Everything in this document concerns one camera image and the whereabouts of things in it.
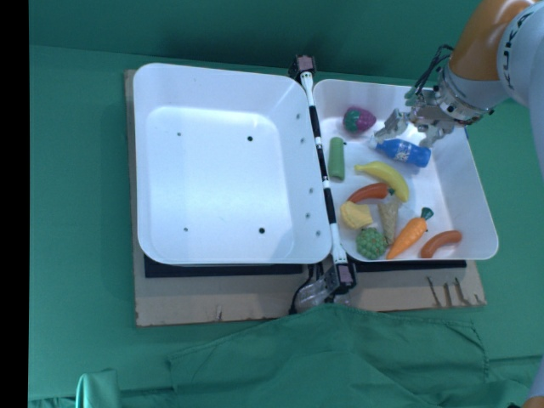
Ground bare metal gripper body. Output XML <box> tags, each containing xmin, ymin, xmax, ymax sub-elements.
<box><xmin>407</xmin><ymin>82</ymin><xmax>490</xmax><ymax>132</ymax></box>

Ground blue plastic bottle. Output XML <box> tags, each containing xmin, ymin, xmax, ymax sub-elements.
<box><xmin>368</xmin><ymin>137</ymin><xmax>432</xmax><ymax>169</ymax></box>

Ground pink toy strawberry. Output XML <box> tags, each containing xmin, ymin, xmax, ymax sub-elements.
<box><xmin>343</xmin><ymin>105</ymin><xmax>377</xmax><ymax>136</ymax></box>

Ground yellow banana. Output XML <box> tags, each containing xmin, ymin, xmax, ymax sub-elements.
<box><xmin>354</xmin><ymin>161</ymin><xmax>411</xmax><ymax>203</ymax></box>

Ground white plastic tray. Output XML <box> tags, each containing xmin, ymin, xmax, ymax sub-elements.
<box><xmin>133</xmin><ymin>62</ymin><xmax>334</xmax><ymax>268</ymax></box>
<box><xmin>312</xmin><ymin>78</ymin><xmax>500</xmax><ymax>264</ymax></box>

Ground green toy cucumber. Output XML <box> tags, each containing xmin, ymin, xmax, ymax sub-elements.
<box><xmin>327</xmin><ymin>136</ymin><xmax>347</xmax><ymax>184</ymax></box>

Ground red-orange toy chili pepper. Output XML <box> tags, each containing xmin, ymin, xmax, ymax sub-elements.
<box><xmin>347</xmin><ymin>182</ymin><xmax>397</xmax><ymax>206</ymax></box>

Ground black and white thin rod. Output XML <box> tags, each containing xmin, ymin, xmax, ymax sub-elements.
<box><xmin>298</xmin><ymin>71</ymin><xmax>351</xmax><ymax>268</ymax></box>

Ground beige toy ice cream cone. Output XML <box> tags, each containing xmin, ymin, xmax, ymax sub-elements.
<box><xmin>377</xmin><ymin>197</ymin><xmax>402</xmax><ymax>247</ymax></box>

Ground orange carrot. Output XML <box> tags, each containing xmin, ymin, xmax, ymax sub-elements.
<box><xmin>385</xmin><ymin>207</ymin><xmax>435</xmax><ymax>261</ymax></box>

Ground orange sausage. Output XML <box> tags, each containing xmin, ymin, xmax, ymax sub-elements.
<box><xmin>420</xmin><ymin>229</ymin><xmax>463</xmax><ymax>260</ymax></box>

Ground green toy grapes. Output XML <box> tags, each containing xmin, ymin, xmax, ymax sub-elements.
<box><xmin>355</xmin><ymin>226</ymin><xmax>388</xmax><ymax>261</ymax></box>

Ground green cloth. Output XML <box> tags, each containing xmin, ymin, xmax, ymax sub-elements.
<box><xmin>164</xmin><ymin>303</ymin><xmax>535</xmax><ymax>408</ymax></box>

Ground brown cardboard board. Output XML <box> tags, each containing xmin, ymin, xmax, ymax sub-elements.
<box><xmin>124</xmin><ymin>69</ymin><xmax>487</xmax><ymax>328</ymax></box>

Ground black block with wires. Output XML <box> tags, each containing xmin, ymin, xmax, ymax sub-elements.
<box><xmin>332</xmin><ymin>262</ymin><xmax>358</xmax><ymax>291</ymax></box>
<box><xmin>288</xmin><ymin>54</ymin><xmax>318</xmax><ymax>81</ymax></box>

